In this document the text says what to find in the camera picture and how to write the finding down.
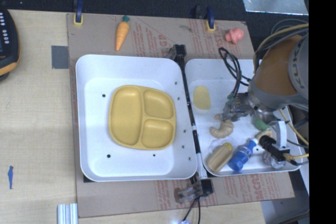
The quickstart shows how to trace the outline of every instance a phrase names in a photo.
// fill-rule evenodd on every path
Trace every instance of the pink toy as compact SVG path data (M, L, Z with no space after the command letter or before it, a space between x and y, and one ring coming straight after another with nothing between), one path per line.
M233 44L237 45L238 41L244 38L244 31L240 28L230 29L229 33L225 35L226 41L232 41Z

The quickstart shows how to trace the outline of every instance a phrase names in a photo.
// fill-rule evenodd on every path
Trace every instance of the toy bottle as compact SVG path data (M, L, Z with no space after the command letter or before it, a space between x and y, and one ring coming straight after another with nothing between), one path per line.
M228 162L228 166L234 171L240 171L243 169L245 163L251 157L253 153L253 148L258 144L256 138L252 138L245 145L238 147L238 152L231 158Z
M232 149L232 145L228 142L219 146L207 159L207 166L214 172L220 171L232 158Z

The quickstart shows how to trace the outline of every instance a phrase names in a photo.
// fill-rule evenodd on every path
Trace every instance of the toy carrot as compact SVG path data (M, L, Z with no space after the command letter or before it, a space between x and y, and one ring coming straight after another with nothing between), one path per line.
M130 30L130 26L127 23L129 20L129 17L124 15L122 17L122 22L118 25L117 34L115 36L116 51L120 50L124 40L126 39L126 35Z

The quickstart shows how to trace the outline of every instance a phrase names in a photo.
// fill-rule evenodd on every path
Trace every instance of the blue tape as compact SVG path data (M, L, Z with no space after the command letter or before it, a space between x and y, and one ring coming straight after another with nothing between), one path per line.
M13 186L13 169L14 167L11 165L8 171L9 189L12 189Z

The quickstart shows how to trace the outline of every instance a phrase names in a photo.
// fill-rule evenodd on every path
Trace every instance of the gray tape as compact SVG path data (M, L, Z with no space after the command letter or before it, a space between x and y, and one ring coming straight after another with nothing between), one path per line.
M51 65L53 69L68 69L69 57L67 46L51 47Z

